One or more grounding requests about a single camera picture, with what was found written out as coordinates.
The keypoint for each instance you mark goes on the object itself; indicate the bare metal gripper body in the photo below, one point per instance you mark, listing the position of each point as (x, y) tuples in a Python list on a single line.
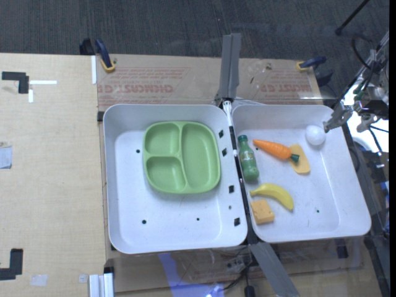
[(376, 108)]

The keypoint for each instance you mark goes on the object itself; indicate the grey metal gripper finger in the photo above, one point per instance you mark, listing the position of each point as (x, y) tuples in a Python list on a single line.
[(344, 116), (332, 119)]

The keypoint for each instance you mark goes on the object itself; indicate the white egg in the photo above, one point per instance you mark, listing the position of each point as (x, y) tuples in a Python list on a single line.
[(315, 135)]

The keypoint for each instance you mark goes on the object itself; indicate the flat yellow slice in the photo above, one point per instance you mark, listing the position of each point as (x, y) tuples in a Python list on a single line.
[(301, 166)]

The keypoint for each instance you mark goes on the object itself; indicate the orange carrot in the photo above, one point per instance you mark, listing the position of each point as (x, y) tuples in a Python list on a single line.
[(273, 148)]

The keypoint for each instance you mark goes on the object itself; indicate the white plastic tray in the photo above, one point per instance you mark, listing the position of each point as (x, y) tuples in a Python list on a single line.
[(325, 196), (173, 224)]

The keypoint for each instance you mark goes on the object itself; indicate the yellow banana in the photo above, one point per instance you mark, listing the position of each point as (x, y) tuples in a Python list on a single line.
[(278, 193)]

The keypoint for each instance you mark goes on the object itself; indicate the green plastic bottle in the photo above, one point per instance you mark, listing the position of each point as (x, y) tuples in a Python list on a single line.
[(249, 164)]

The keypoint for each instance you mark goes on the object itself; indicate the yellow cheese block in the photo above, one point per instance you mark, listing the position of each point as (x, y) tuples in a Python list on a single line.
[(262, 212)]

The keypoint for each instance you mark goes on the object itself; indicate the green divided plate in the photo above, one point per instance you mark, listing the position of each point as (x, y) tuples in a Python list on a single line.
[(198, 156)]

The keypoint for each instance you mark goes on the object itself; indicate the brown cardboard board red print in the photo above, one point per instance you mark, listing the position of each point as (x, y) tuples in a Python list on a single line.
[(185, 82)]

